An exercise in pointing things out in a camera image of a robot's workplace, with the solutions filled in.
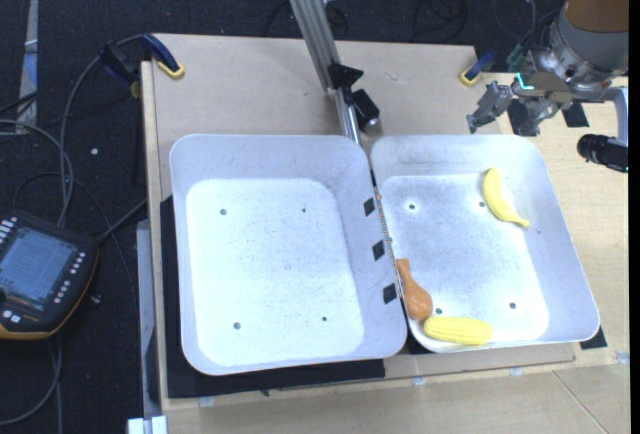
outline toy banana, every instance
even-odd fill
[[[523,228],[529,226],[529,221],[523,219],[502,196],[502,178],[500,171],[492,167],[487,171],[482,185],[484,199],[489,206],[489,210],[501,221],[514,222]]]
[[[484,345],[493,336],[491,325],[475,318],[429,317],[423,328],[431,338],[464,345]]]

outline black mat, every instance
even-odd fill
[[[29,2],[30,0],[0,0],[0,109],[16,100],[20,93]],[[0,118],[7,114],[0,112]]]
[[[207,376],[186,360],[180,339],[180,300],[175,218],[172,198],[160,205],[162,225],[162,271],[167,350],[167,386],[172,398],[214,396],[243,391],[263,391],[330,384],[344,381],[381,379],[382,360],[305,365],[228,376]]]

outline metal bracket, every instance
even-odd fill
[[[364,71],[350,68],[344,64],[333,63],[329,66],[329,76],[334,89],[351,87],[364,75]]]
[[[127,434],[169,434],[167,417],[133,418],[127,422]]]
[[[153,262],[149,220],[137,227],[138,290],[140,302],[140,365],[142,369],[142,411],[145,418],[162,413],[160,378],[156,349]]]

